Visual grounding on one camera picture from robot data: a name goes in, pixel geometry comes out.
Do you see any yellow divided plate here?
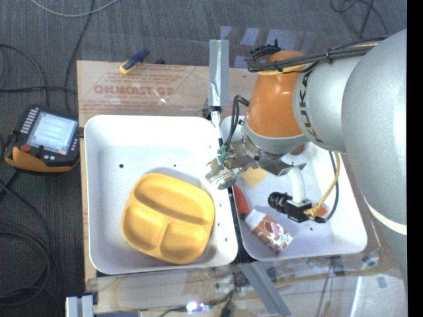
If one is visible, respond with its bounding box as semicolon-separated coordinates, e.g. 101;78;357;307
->
120;172;216;265

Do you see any orange carrot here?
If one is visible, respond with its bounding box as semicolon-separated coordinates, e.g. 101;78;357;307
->
232;184;250;220

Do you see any white plastic tray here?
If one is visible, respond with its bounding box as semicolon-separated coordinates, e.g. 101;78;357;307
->
219;115;369;262
83;114;239;275

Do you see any black cylinder on white bracket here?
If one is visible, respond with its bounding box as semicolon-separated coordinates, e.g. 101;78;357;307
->
267;163;313;224

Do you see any brown cardboard board red print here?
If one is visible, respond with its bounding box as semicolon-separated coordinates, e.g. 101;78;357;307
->
76;59;381;283

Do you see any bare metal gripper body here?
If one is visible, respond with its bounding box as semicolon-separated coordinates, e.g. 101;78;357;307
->
224;139;286;170

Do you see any brown and white carton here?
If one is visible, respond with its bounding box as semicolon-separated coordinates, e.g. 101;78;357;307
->
245;209;295;254

